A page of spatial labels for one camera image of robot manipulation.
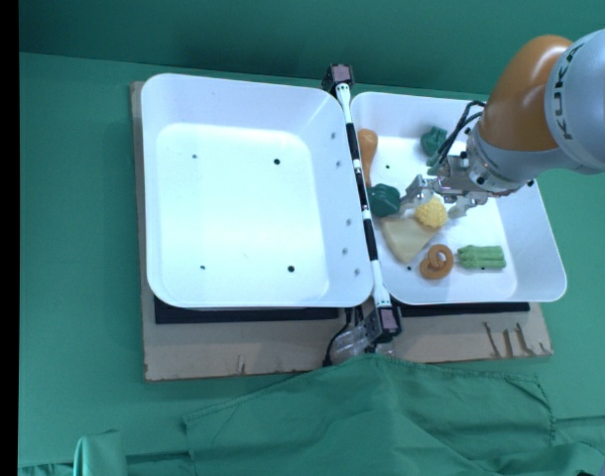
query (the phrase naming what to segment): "green cloth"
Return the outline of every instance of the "green cloth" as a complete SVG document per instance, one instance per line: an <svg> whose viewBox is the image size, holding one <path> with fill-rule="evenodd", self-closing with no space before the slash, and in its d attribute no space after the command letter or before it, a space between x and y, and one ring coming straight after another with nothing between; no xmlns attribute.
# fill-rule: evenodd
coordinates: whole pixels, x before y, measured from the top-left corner
<svg viewBox="0 0 605 476"><path fill-rule="evenodd" d="M198 476L596 474L533 377L363 355L184 417Z"/></svg>

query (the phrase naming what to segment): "brown ring toy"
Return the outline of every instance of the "brown ring toy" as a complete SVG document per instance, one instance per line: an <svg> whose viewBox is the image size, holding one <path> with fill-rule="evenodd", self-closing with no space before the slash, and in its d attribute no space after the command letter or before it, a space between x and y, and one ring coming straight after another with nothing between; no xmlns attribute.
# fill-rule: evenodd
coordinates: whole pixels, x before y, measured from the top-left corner
<svg viewBox="0 0 605 476"><path fill-rule="evenodd" d="M452 251L440 243L432 245L420 262L420 272L426 279L443 279L452 270L454 260Z"/></svg>

